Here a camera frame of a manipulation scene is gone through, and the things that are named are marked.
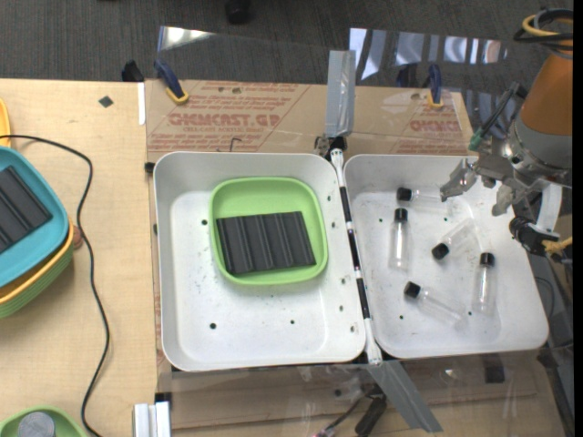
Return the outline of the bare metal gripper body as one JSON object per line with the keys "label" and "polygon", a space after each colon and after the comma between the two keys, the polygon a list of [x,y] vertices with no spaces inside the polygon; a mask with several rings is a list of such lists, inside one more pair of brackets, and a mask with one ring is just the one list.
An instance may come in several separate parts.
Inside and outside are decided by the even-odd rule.
{"label": "bare metal gripper body", "polygon": [[474,164],[483,179],[495,180],[497,199],[522,199],[530,192],[542,192],[549,185],[570,188],[570,171],[534,158],[527,152],[480,153]]}

